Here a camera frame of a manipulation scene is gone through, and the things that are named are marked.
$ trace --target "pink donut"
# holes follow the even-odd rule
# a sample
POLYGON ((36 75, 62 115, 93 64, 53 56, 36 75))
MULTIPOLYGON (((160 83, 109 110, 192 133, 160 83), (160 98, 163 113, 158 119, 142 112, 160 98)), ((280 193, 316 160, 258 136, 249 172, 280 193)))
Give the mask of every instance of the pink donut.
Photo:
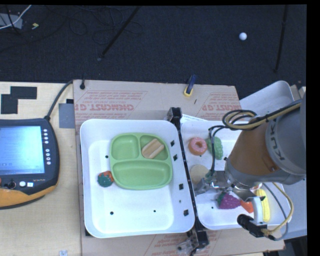
POLYGON ((188 149, 190 150, 191 154, 201 156, 207 151, 208 146, 203 138, 194 137, 190 140, 188 149))

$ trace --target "black pole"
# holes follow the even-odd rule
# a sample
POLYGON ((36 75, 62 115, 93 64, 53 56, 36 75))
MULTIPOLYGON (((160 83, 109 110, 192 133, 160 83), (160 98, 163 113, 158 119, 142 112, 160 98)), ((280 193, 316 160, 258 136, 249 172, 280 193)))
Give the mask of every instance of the black pole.
POLYGON ((284 13, 283 13, 283 19, 282 19, 281 37, 280 37, 278 56, 277 56, 277 58, 276 58, 276 64, 275 64, 274 72, 277 72, 277 71, 278 71, 278 68, 279 68, 279 62, 280 62, 280 57, 281 57, 282 45, 283 45, 284 36, 285 36, 285 28, 286 28, 286 23, 287 23, 288 7, 289 7, 288 4, 285 4, 285 5, 284 5, 284 13))
POLYGON ((114 42, 118 39, 118 37, 121 35, 121 33, 125 30, 129 22, 133 19, 133 17, 136 15, 137 11, 141 8, 141 6, 137 6, 133 12, 131 13, 130 17, 126 20, 126 22, 123 24, 123 26, 120 28, 118 33, 114 36, 114 38, 111 40, 111 42, 108 44, 108 46, 104 49, 101 56, 98 58, 98 61, 101 61, 101 59, 105 56, 107 51, 111 48, 111 46, 114 44, 114 42))

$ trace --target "yellow corn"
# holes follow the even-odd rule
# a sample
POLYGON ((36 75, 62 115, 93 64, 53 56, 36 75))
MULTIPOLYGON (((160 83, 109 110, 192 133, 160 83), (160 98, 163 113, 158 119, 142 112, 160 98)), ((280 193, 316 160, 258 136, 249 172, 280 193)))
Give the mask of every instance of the yellow corn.
POLYGON ((269 207, 269 202, 268 202, 268 198, 267 198, 266 192, 262 188, 259 188, 259 189, 257 189, 255 191, 255 194, 258 197, 263 197, 264 196, 264 200, 261 201, 262 212, 263 212, 263 221, 264 222, 270 221, 270 207, 269 207))

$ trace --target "green plate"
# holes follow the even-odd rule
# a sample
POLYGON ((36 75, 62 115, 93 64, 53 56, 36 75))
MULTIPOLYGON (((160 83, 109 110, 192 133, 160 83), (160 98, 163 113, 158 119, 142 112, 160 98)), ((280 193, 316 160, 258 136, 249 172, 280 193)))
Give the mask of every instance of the green plate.
POLYGON ((149 133, 122 133, 110 144, 110 165, 117 185, 129 190, 151 190, 166 186, 173 168, 167 144, 149 133), (164 149, 153 159, 142 155, 142 148, 157 139, 164 149))

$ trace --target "white ball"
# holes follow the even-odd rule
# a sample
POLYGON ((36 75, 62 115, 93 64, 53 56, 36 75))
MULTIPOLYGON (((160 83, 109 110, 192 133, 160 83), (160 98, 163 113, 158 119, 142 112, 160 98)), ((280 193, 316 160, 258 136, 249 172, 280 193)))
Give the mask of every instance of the white ball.
POLYGON ((247 34, 242 32, 242 33, 240 33, 239 38, 240 38, 240 40, 244 41, 247 39, 247 34))

